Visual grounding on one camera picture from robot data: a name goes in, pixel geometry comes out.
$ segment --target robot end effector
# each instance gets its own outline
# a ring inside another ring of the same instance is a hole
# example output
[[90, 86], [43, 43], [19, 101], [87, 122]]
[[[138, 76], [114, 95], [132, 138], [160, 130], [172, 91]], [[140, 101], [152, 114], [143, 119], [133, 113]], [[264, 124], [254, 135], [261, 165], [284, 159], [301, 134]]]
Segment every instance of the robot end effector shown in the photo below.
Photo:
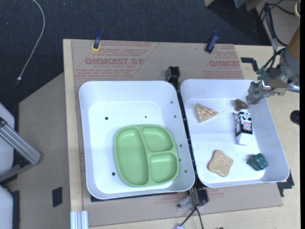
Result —
[[271, 95], [283, 95], [286, 90], [300, 92], [300, 26], [289, 45], [280, 54], [276, 68], [268, 68], [260, 77], [260, 82], [251, 82], [246, 100], [257, 104]]

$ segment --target bread slice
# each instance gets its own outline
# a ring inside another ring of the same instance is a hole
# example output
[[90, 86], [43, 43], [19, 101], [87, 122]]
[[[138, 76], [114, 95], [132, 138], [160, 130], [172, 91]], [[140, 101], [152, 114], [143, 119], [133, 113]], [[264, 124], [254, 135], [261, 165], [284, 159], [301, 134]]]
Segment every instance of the bread slice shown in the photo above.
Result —
[[226, 177], [232, 164], [233, 160], [229, 156], [225, 155], [221, 150], [216, 150], [208, 169], [221, 177]]
[[218, 114], [218, 112], [215, 111], [214, 109], [202, 106], [199, 103], [196, 103], [195, 110], [196, 110], [196, 114], [197, 114], [199, 122], [206, 121]]

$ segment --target white cable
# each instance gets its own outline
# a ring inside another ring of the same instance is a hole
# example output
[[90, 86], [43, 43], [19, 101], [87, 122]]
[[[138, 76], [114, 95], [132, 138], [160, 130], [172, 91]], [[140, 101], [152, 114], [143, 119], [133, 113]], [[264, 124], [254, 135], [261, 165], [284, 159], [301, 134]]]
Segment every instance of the white cable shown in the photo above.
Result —
[[18, 85], [19, 82], [21, 81], [23, 72], [25, 71], [25, 68], [28, 66], [28, 63], [30, 62], [30, 60], [31, 60], [31, 58], [32, 58], [32, 56], [33, 56], [33, 54], [34, 54], [34, 52], [35, 52], [35, 50], [36, 50], [36, 47], [37, 47], [37, 45], [38, 45], [38, 43], [39, 43], [39, 41], [40, 41], [40, 39], [41, 39], [41, 37], [42, 37], [42, 34], [43, 34], [43, 32], [44, 32], [44, 28], [45, 28], [45, 18], [44, 18], [43, 10], [42, 10], [41, 6], [39, 5], [39, 3], [38, 3], [37, 1], [35, 1], [35, 0], [32, 0], [32, 1], [35, 2], [35, 3], [37, 4], [37, 6], [39, 7], [39, 9], [40, 9], [40, 11], [41, 11], [41, 13], [42, 13], [43, 28], [42, 28], [42, 31], [41, 31], [41, 33], [40, 33], [40, 36], [39, 36], [38, 40], [36, 41], [36, 44], [35, 44], [34, 48], [33, 48], [32, 52], [31, 52], [31, 54], [30, 54], [30, 56], [29, 56], [29, 59], [26, 61], [26, 63], [25, 63], [25, 65], [24, 65], [24, 67], [23, 67], [23, 69], [22, 69], [20, 75], [19, 75], [18, 78], [17, 78], [16, 85]]

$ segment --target dark surface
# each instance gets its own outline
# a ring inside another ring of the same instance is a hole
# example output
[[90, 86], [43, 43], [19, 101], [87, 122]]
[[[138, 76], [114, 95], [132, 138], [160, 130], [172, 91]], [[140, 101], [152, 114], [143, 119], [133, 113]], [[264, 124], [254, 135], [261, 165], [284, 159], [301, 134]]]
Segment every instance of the dark surface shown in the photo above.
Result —
[[92, 39], [99, 27], [105, 40], [208, 42], [262, 45], [259, 19], [233, 0], [36, 0], [45, 31], [19, 86], [24, 64], [41, 33], [42, 16], [31, 0], [0, 0], [0, 102], [9, 110], [63, 72], [63, 39]]

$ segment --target green divided plate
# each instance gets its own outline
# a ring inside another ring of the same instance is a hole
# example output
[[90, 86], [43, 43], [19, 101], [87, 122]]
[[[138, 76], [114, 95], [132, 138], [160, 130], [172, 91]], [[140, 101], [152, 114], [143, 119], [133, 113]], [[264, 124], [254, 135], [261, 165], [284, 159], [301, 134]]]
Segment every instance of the green divided plate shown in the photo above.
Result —
[[114, 138], [115, 160], [121, 178], [133, 187], [174, 180], [179, 159], [171, 133], [160, 125], [130, 125]]

